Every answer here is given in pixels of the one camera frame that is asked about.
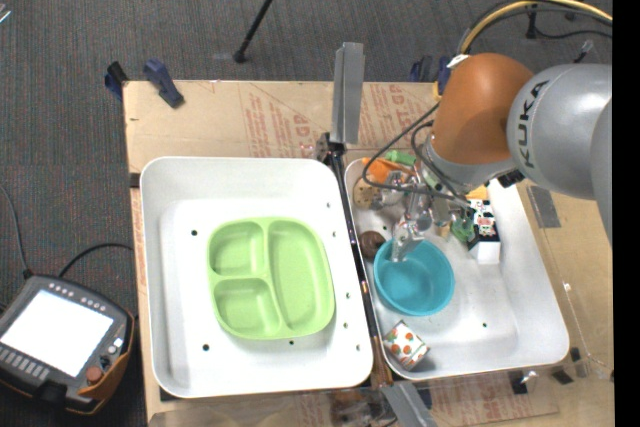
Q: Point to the orange carrot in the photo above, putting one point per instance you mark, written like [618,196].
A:
[380,169]

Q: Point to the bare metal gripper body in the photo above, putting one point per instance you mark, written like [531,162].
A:
[419,205]

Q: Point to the black cylinder on white bracket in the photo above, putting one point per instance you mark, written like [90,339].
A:
[511,178]

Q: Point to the brown cardboard board red print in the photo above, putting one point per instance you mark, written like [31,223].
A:
[200,125]

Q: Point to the tan chocolate chip biscuit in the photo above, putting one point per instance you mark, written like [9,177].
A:
[363,194]

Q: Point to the white plastic tray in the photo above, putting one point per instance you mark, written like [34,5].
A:
[180,295]
[500,315]

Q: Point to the white printed carton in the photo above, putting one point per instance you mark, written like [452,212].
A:
[484,235]

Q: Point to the white can with orange print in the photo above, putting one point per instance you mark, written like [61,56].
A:
[405,346]

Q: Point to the blue bowl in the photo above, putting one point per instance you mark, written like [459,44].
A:
[417,287]

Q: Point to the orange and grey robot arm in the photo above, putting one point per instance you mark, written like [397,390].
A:
[480,115]

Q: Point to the brown doughnut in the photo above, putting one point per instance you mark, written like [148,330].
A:
[371,245]

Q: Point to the green divided plate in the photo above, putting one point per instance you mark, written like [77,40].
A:
[272,280]

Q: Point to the thin black rod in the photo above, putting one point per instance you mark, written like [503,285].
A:
[359,260]

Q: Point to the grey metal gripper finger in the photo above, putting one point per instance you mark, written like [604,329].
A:
[398,245]
[416,235]

